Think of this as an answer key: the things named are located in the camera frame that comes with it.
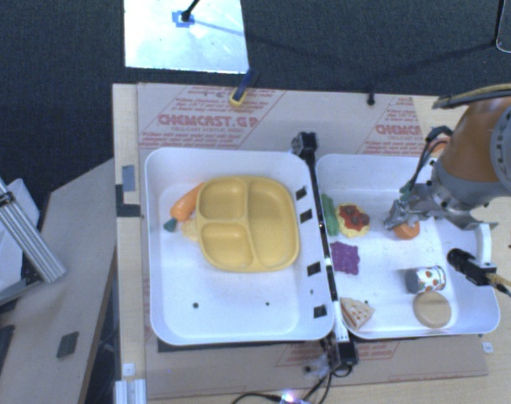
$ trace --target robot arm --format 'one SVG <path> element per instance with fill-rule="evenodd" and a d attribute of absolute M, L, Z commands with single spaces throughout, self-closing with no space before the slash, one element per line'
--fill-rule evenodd
<path fill-rule="evenodd" d="M 431 216 L 445 217 L 463 230 L 474 229 L 479 223 L 471 210 L 491 199 L 511 196 L 511 96 L 480 100 L 472 96 L 468 103 L 453 132 L 442 127 L 429 134 L 416 173 L 385 220 L 387 229 L 405 221 L 412 226 Z M 428 159 L 428 144 L 440 133 L 450 135 L 448 145 L 433 165 L 431 179 L 416 183 Z"/>

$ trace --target tan disc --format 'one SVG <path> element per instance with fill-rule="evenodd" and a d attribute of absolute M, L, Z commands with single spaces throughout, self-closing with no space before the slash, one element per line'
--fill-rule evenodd
<path fill-rule="evenodd" d="M 425 292 L 414 298 L 414 314 L 422 325 L 436 329 L 448 324 L 451 307 L 439 292 Z"/>

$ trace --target yellow plate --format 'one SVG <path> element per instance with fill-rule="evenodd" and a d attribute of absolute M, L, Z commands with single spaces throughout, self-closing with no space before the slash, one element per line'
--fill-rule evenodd
<path fill-rule="evenodd" d="M 292 198 L 269 178 L 207 181 L 197 197 L 197 231 L 205 258 L 227 271 L 286 268 L 300 246 Z"/>

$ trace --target black carpet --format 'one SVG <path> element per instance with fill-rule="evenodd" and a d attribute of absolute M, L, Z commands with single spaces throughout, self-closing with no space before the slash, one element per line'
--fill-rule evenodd
<path fill-rule="evenodd" d="M 440 95 L 511 82 L 511 55 L 491 43 L 498 0 L 241 2 L 257 87 Z M 125 68 L 123 49 L 123 0 L 0 0 L 0 175 L 39 206 L 112 157 L 113 83 L 240 79 Z"/>

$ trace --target toy carrot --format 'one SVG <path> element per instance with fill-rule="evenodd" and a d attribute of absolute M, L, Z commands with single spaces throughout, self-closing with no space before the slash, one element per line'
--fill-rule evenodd
<path fill-rule="evenodd" d="M 174 203 L 169 211 L 172 218 L 163 225 L 166 231 L 174 231 L 178 221 L 186 221 L 191 213 L 194 212 L 195 206 L 197 206 L 197 194 L 201 190 L 201 187 L 203 187 L 203 184 L 204 183 L 201 183 L 195 186 Z"/>

